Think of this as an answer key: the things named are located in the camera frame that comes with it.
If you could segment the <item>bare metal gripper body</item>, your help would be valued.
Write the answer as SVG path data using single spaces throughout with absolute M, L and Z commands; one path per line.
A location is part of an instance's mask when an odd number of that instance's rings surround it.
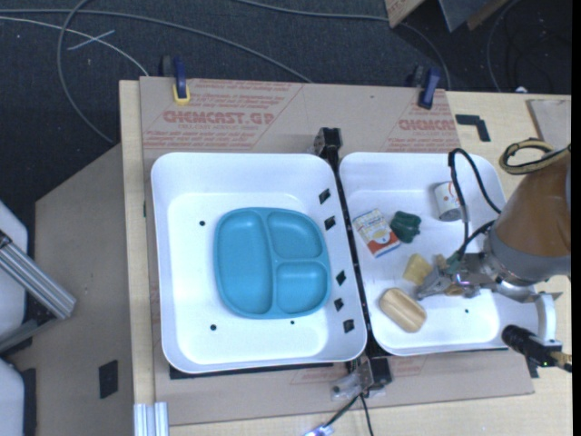
M 450 275 L 446 295 L 462 295 L 461 284 L 478 284 L 481 290 L 489 289 L 516 302 L 534 302 L 539 297 L 532 281 L 518 277 L 491 253 L 453 253 L 446 260 L 446 273 Z

